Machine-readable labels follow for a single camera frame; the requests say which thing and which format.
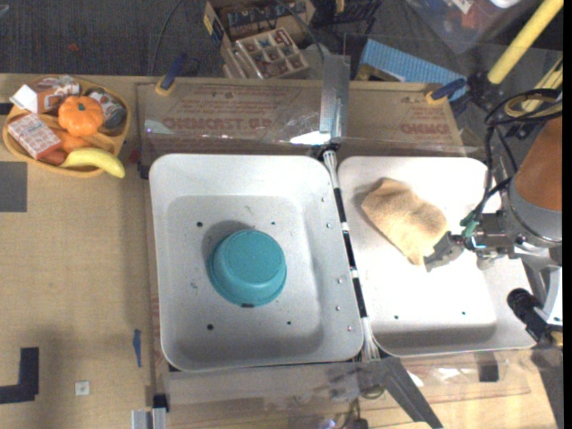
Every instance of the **teal bowl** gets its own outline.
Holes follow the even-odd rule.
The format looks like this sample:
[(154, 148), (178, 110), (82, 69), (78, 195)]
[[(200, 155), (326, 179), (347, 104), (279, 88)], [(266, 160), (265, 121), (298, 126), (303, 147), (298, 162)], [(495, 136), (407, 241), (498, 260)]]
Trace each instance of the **teal bowl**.
[(286, 259), (270, 235), (247, 229), (222, 240), (207, 262), (216, 291), (240, 307), (259, 307), (278, 297), (286, 283)]

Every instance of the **wooden table surface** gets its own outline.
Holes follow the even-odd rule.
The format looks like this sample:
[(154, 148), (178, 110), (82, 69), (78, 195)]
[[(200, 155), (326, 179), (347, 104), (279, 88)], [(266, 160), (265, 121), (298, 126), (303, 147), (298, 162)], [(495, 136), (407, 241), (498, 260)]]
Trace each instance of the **wooden table surface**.
[[(0, 74), (0, 103), (35, 75)], [(105, 173), (75, 179), (28, 167), (26, 213), (0, 213), (0, 385), (16, 384), (20, 348), (39, 347), (35, 401), (0, 405), (0, 427), (29, 429), (129, 428), (130, 412), (148, 408), (155, 388), (144, 195), (135, 164), (137, 86), (142, 77), (86, 77), (115, 91), (134, 112), (121, 153), (123, 180)], [(15, 158), (0, 145), (0, 161)], [(141, 331), (142, 367), (132, 346)], [(523, 366), (523, 393), (434, 403), (447, 428), (552, 429), (556, 427), (533, 366)], [(76, 396), (88, 380), (90, 394)], [(362, 412), (370, 427), (422, 428), (400, 408)], [(288, 428), (263, 418), (209, 423), (171, 415), (171, 427)]]

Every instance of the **yellow banana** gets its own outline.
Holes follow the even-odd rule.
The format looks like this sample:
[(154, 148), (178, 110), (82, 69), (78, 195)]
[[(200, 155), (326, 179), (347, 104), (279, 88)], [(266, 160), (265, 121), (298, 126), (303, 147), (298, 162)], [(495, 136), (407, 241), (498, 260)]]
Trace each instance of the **yellow banana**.
[(84, 147), (72, 151), (60, 167), (77, 167), (82, 165), (101, 168), (117, 178), (125, 176), (125, 167), (123, 167), (122, 161), (98, 147)]

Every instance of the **brown cloth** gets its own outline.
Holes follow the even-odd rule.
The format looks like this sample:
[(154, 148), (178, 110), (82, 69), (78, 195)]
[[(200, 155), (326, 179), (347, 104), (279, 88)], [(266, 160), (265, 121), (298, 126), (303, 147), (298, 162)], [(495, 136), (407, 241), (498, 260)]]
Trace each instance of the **brown cloth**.
[(367, 217), (413, 264), (422, 265), (423, 256), (449, 229), (443, 212), (402, 182), (384, 178), (361, 204)]

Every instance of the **fruit basket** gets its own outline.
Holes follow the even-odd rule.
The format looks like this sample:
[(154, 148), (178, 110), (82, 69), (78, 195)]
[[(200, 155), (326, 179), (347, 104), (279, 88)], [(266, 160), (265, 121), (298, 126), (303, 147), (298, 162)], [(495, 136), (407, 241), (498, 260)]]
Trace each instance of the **fruit basket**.
[[(37, 80), (44, 78), (57, 77), (60, 75), (44, 75)], [(123, 100), (122, 97), (118, 96), (112, 90), (96, 84), (94, 82), (84, 80), (78, 77), (72, 77), (73, 80), (80, 84), (80, 95), (86, 96), (95, 90), (102, 89), (107, 95), (115, 99), (120, 105), (125, 109), (125, 116), (122, 119), (122, 123), (118, 128), (109, 134), (103, 126), (98, 130), (95, 135), (81, 137), (84, 139), (91, 147), (103, 149), (104, 151), (110, 153), (113, 156), (118, 156), (122, 148), (123, 141), (129, 131), (130, 121), (131, 121), (131, 109), (129, 104)], [(16, 139), (8, 132), (8, 124), (15, 121), (16, 119), (22, 117), (25, 114), (29, 114), (30, 111), (14, 105), (11, 112), (6, 117), (5, 126), (2, 130), (2, 138), (8, 150), (18, 159), (25, 161), (29, 164), (34, 164), (37, 167), (46, 169), (50, 172), (57, 172), (64, 175), (73, 176), (76, 178), (89, 178), (98, 176), (104, 169), (97, 166), (82, 165), (82, 166), (72, 166), (72, 167), (62, 167), (58, 165), (49, 164), (48, 162), (37, 160), (32, 157), (28, 152), (16, 141)], [(38, 114), (40, 119), (52, 130), (65, 132), (65, 129), (60, 126), (58, 122), (57, 109), (55, 111), (49, 111), (45, 113)]]

